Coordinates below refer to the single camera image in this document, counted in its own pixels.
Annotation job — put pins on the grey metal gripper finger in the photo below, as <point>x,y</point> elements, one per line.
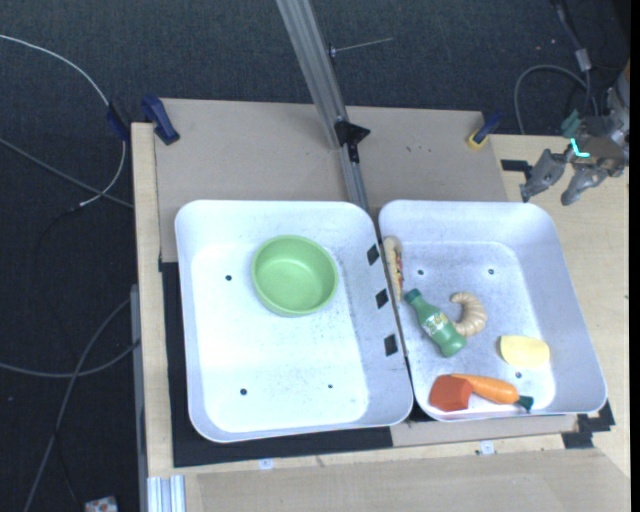
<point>580,184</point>
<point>544,170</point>

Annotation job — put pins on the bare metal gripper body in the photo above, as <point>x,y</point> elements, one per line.
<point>602,142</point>

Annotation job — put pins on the white plastic tray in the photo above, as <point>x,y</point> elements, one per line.
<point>280,370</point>
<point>470,235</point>

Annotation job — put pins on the beige toy croissant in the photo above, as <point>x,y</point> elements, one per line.
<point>475,315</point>

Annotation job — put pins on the yellow toy slice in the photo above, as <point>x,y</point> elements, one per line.
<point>524,351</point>

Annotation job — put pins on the toy hot dog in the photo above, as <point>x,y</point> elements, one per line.
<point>395,265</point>

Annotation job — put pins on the green toy bottle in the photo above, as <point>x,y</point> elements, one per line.
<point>440,327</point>

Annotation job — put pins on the orange toy carrot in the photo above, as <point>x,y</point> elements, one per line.
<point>492,389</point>

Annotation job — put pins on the orange wedge block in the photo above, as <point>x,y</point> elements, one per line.
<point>449,394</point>

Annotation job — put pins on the green bowl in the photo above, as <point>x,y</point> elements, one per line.
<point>295,277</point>

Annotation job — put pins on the brown cardboard board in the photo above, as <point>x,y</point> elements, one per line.
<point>250,160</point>

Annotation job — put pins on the small white printed carton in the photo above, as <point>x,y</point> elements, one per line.
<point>101,505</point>

